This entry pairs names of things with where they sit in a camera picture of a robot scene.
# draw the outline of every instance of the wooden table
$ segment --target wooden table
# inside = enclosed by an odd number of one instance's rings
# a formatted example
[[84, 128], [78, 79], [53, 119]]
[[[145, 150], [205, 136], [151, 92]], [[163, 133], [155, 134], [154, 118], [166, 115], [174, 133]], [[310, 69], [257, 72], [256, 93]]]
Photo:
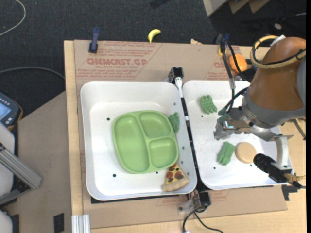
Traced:
[[[240, 47], [243, 56], [248, 57], [250, 47]], [[257, 57], [264, 55], [266, 50], [257, 52]], [[77, 96], [75, 79], [75, 58], [74, 42], [64, 42], [65, 54], [65, 74], [66, 74], [66, 96], [68, 113], [68, 133], [69, 133], [69, 160], [70, 160], [70, 185], [71, 185], [71, 204], [72, 215], [83, 215], [81, 167], [79, 152], [79, 132], [77, 116]], [[287, 122], [282, 128], [283, 134], [294, 134], [290, 139], [290, 158], [294, 170], [298, 175], [306, 174], [306, 142], [302, 140], [301, 135], [293, 123]], [[288, 210], [257, 213], [239, 216], [223, 216], [214, 218], [204, 218], [202, 221], [209, 227], [222, 230], [224, 233], [293, 233], [306, 232], [306, 190], [301, 189], [297, 193], [289, 195], [290, 201], [287, 201]], [[171, 221], [151, 224], [141, 224], [122, 227], [111, 227], [102, 229], [93, 229], [93, 233], [180, 233], [182, 232], [182, 221]], [[193, 233], [209, 232], [198, 220], [188, 220], [186, 229]]]

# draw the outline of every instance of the black floor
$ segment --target black floor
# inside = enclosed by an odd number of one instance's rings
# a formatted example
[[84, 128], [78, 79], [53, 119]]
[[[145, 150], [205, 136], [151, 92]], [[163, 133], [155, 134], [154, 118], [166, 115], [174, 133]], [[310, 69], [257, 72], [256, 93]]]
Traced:
[[[264, 34], [306, 38], [306, 0], [271, 0], [258, 12], [248, 4], [236, 14], [224, 4], [210, 17], [202, 0], [19, 0], [25, 20], [0, 36], [0, 89], [10, 94], [27, 115], [65, 90], [59, 76], [42, 70], [1, 73], [16, 67], [44, 67], [64, 75], [63, 41], [90, 39], [101, 29], [100, 40], [147, 41], [151, 29], [162, 33], [154, 42], [189, 43], [194, 38], [212, 44], [219, 33], [230, 42], [251, 46]], [[0, 34], [23, 17], [22, 7], [0, 0]], [[283, 31], [275, 32], [273, 18], [284, 18]], [[261, 20], [242, 23], [244, 20]]]

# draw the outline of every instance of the toy pizza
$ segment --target toy pizza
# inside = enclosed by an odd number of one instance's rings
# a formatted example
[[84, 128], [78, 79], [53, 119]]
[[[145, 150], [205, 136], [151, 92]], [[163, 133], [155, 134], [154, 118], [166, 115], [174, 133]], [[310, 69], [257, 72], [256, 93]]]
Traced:
[[177, 190], [186, 184], [189, 180], [185, 176], [181, 168], [175, 163], [169, 167], [169, 170], [166, 174], [165, 183], [163, 185], [163, 191], [170, 192]]

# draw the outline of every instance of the white cable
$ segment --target white cable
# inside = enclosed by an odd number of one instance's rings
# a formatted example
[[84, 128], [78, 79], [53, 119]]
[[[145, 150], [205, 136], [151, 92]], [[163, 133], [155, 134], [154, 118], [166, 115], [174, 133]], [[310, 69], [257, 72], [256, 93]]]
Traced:
[[22, 2], [20, 2], [19, 0], [13, 0], [13, 1], [18, 2], [18, 3], [23, 7], [24, 16], [23, 16], [22, 20], [21, 20], [18, 24], [16, 24], [14, 27], [8, 29], [7, 31], [4, 31], [4, 32], [0, 33], [0, 36], [3, 36], [5, 33], [8, 33], [8, 32], [10, 32], [11, 30], [13, 30], [14, 28], [18, 27], [18, 26], [23, 22], [23, 20], [24, 20], [25, 17], [26, 17], [26, 8], [25, 8], [24, 4], [23, 4]]

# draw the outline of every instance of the green plate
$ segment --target green plate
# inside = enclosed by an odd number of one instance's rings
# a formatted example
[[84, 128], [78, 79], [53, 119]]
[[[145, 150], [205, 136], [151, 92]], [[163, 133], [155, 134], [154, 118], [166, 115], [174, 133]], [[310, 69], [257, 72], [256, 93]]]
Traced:
[[123, 114], [115, 119], [112, 128], [119, 161], [127, 171], [159, 171], [177, 161], [176, 136], [163, 113], [138, 111]]

